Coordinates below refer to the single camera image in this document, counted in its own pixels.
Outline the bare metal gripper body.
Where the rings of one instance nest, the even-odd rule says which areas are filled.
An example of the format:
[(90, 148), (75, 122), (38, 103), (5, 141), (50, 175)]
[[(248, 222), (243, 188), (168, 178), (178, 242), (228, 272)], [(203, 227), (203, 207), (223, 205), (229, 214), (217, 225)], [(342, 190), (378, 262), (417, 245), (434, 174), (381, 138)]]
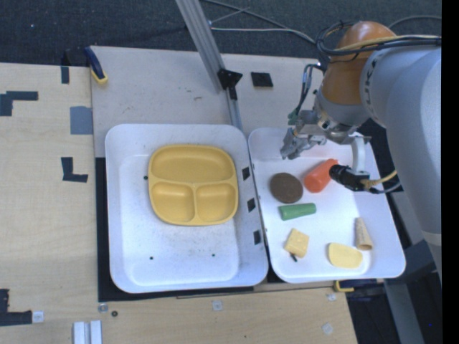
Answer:
[(293, 145), (323, 145), (327, 140), (346, 144), (359, 126), (356, 108), (302, 110), (293, 130)]

